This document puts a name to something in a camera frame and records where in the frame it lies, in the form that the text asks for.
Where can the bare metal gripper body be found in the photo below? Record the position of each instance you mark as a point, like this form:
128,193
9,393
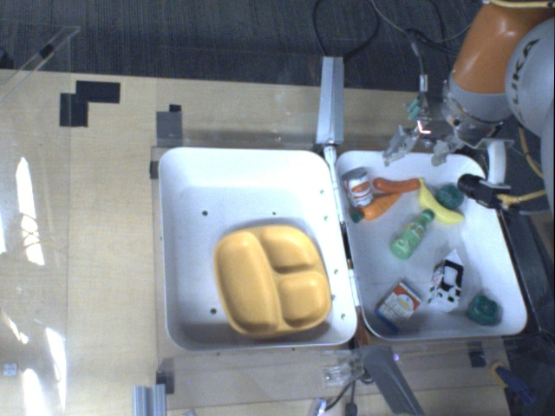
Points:
470,128

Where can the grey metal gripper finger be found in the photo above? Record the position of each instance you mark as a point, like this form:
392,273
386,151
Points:
398,144
443,150

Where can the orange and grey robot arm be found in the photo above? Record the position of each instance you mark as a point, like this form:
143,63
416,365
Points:
490,46

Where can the orange sausage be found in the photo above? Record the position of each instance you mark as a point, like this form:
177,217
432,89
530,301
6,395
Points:
396,184

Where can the green broccoli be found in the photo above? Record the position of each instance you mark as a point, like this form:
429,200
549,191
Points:
485,310
450,196

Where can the yellow banana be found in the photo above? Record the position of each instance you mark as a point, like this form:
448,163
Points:
433,206

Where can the red and white can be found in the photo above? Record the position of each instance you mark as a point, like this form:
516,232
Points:
359,188

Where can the orange carrot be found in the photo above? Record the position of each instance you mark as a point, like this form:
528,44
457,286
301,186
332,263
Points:
379,207

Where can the green bottle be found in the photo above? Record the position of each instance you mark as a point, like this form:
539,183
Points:
409,236

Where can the white plastic tray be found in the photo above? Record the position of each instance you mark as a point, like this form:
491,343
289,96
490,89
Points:
195,254
477,249

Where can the black and white milk carton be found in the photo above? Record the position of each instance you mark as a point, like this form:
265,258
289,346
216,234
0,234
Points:
446,284

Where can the orange and white carton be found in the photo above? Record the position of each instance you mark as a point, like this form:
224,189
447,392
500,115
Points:
398,307

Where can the yellow divided plate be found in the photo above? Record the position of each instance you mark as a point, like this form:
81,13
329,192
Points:
264,275

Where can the black cylinder on white bracket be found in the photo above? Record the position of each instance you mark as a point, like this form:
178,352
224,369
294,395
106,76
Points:
481,189

